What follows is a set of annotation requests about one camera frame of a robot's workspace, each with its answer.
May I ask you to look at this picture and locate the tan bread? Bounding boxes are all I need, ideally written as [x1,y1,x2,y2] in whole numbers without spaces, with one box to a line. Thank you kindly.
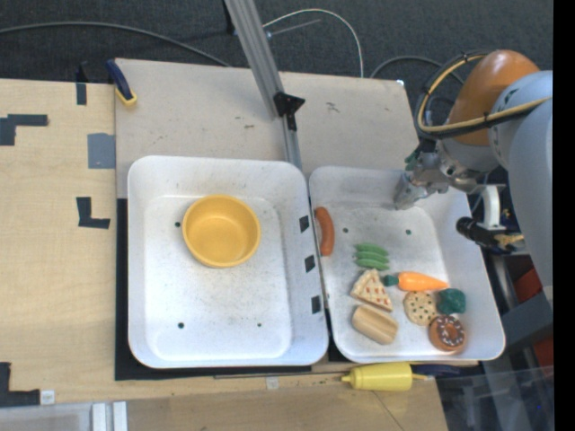
[350,304,400,346]

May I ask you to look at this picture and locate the brown doughnut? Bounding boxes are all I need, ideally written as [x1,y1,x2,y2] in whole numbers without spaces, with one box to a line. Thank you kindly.
[428,314,467,353]

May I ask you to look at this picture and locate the green broccoli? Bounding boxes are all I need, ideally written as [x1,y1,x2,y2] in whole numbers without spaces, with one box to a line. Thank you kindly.
[436,287,467,316]

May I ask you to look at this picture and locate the yellow squeeze bottle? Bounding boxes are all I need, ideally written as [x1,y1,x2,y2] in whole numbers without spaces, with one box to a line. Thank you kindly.
[340,361,428,392]

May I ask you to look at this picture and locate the black cylinder on white bracket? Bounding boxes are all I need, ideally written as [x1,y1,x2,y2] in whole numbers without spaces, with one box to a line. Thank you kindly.
[456,184,514,253]

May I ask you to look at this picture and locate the pizza slice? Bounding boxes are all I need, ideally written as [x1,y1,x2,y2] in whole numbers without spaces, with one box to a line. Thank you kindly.
[349,268,394,312]

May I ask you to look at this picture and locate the green pea pods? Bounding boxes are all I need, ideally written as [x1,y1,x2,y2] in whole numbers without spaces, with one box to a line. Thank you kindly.
[353,242,391,272]

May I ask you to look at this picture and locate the yellow bowl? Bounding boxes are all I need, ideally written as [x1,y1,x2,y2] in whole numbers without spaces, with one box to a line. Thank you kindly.
[181,194,262,269]

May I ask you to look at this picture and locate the pale wood board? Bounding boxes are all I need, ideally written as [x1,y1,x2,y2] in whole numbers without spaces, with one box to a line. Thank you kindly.
[114,57,478,376]

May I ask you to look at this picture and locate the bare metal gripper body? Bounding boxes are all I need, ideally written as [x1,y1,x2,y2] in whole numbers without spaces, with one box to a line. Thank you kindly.
[410,150,485,196]

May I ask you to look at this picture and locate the chocolate chip biscuit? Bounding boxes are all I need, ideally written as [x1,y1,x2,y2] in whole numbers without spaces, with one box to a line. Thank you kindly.
[402,290,439,327]

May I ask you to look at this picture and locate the orange sausage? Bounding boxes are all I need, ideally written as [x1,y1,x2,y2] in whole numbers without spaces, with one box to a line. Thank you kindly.
[314,206,336,258]

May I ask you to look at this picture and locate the orange carrot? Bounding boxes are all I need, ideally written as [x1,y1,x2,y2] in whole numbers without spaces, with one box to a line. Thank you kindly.
[382,270,450,293]

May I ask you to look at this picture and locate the white plastic tray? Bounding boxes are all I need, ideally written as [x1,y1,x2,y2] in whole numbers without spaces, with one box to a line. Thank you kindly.
[127,154,330,370]
[308,164,507,364]

